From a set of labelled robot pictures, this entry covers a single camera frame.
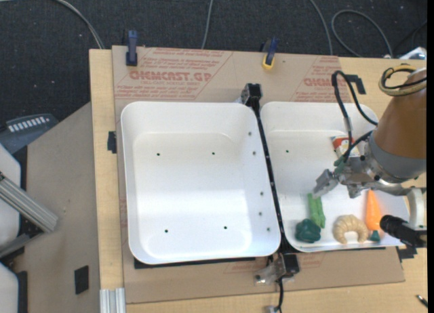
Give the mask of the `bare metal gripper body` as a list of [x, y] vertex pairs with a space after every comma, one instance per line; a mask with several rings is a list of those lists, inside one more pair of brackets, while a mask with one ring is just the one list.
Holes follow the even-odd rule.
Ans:
[[338, 159], [338, 181], [348, 188], [394, 189], [406, 180], [389, 173], [370, 152]]

